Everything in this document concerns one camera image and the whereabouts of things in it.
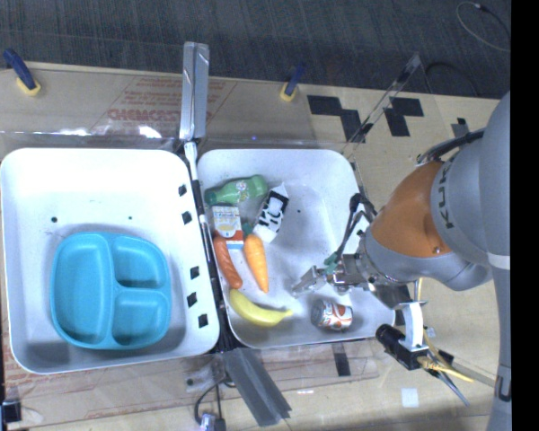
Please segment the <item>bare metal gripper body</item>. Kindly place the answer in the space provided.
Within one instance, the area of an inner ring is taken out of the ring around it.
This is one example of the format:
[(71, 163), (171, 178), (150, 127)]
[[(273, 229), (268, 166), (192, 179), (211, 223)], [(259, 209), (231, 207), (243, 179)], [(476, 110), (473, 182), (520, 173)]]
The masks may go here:
[(339, 295), (346, 295), (353, 290), (372, 291), (370, 275), (362, 264), (359, 254), (343, 254), (336, 267), (327, 275), (326, 282)]

